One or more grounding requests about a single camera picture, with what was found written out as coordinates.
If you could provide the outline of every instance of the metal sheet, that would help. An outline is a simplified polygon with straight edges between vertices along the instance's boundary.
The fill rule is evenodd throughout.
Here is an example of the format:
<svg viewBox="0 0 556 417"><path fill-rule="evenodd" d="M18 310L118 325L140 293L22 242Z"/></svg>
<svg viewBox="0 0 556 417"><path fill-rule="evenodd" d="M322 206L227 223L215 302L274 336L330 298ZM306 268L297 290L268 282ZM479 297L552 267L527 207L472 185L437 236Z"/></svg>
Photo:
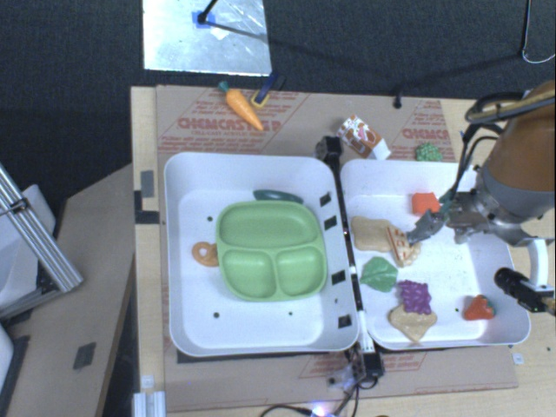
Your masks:
<svg viewBox="0 0 556 417"><path fill-rule="evenodd" d="M195 13L210 0L143 0L147 70L267 76L272 71L262 0L219 0L199 26Z"/></svg>

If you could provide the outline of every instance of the orange carrot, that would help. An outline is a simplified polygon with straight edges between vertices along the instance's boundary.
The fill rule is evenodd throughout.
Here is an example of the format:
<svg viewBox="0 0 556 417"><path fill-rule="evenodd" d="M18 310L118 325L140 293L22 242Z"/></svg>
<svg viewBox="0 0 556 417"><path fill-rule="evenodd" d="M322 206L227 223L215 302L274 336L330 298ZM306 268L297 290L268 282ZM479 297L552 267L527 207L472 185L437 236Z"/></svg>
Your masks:
<svg viewBox="0 0 556 417"><path fill-rule="evenodd" d="M230 89L227 82L220 82L218 88L226 93L226 103L241 119L250 123L259 131L263 130L259 117L240 90Z"/></svg>

